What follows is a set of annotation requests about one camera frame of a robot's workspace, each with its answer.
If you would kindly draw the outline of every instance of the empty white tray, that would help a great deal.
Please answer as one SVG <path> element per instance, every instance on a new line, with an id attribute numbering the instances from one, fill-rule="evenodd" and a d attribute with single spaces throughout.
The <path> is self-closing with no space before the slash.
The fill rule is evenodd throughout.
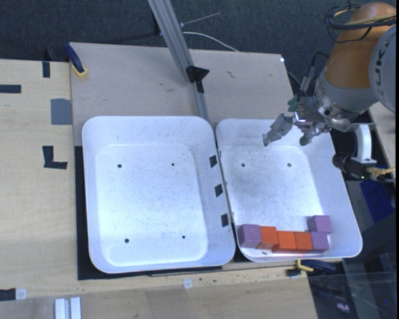
<path id="1" fill-rule="evenodd" d="M 277 230 L 306 231 L 307 218 L 329 215 L 333 233 L 324 253 L 272 253 L 240 248 L 255 262 L 354 257 L 362 237 L 342 173 L 333 165 L 330 134 L 300 146 L 301 131 L 263 145 L 262 135 L 274 120 L 222 120 L 217 145 L 236 229 L 242 224 L 275 226 Z"/>
<path id="2" fill-rule="evenodd" d="M 211 125 L 97 116 L 82 128 L 88 249 L 106 273 L 219 266 L 235 253 Z"/>

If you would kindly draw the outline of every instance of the red block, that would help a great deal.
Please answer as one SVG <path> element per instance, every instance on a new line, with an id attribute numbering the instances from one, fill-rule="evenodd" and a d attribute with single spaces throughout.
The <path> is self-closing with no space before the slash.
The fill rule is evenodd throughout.
<path id="1" fill-rule="evenodd" d="M 295 243 L 298 253 L 307 253 L 313 250 L 312 236 L 305 231 L 295 231 Z"/>
<path id="2" fill-rule="evenodd" d="M 277 231 L 279 244 L 272 248 L 274 253 L 292 253 L 297 250 L 293 231 Z"/>
<path id="3" fill-rule="evenodd" d="M 260 226 L 261 232 L 261 244 L 257 246 L 257 249 L 272 249 L 275 245 L 278 245 L 278 233 L 276 227 Z"/>

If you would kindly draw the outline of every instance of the toy block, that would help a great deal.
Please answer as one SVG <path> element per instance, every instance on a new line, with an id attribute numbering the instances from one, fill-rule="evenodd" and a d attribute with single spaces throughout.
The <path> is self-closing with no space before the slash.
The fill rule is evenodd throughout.
<path id="1" fill-rule="evenodd" d="M 331 220 L 328 215 L 315 215 L 307 219 L 307 228 L 309 231 L 320 231 L 330 234 L 333 231 Z"/>
<path id="2" fill-rule="evenodd" d="M 292 253 L 297 249 L 295 244 L 295 236 L 293 231 L 277 231 L 278 245 L 273 246 L 274 253 Z"/>
<path id="3" fill-rule="evenodd" d="M 260 226 L 261 244 L 257 249 L 272 249 L 273 246 L 278 245 L 278 233 L 276 227 Z"/>
<path id="4" fill-rule="evenodd" d="M 238 228 L 239 246 L 242 248 L 256 248 L 261 243 L 259 225 L 242 225 Z"/>
<path id="5" fill-rule="evenodd" d="M 298 253 L 307 253 L 313 250 L 311 234 L 306 231 L 295 231 L 295 243 Z"/>
<path id="6" fill-rule="evenodd" d="M 324 232 L 311 231 L 313 253 L 323 253 L 330 248 L 328 236 Z"/>

